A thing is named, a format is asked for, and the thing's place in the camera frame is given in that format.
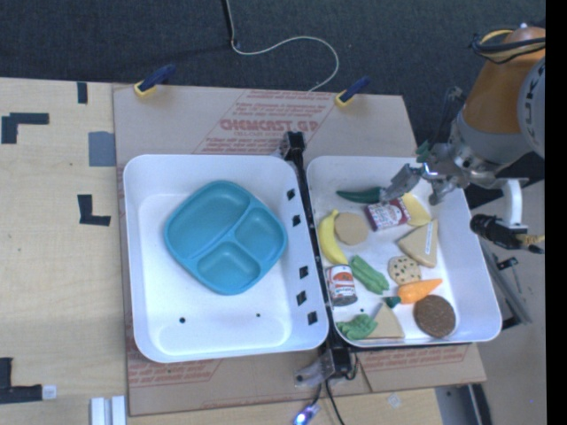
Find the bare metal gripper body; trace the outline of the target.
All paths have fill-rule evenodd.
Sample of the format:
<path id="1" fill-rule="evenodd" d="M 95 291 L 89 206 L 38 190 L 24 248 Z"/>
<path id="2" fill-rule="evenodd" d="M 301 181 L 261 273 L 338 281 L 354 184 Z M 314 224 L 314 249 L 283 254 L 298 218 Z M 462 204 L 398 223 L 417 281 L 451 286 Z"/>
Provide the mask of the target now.
<path id="1" fill-rule="evenodd" d="M 474 184 L 481 188 L 499 188 L 505 179 L 498 178 L 502 166 L 480 157 L 467 144 L 423 143 L 420 162 L 424 164 L 424 178 L 434 184 L 450 183 L 467 188 Z"/>

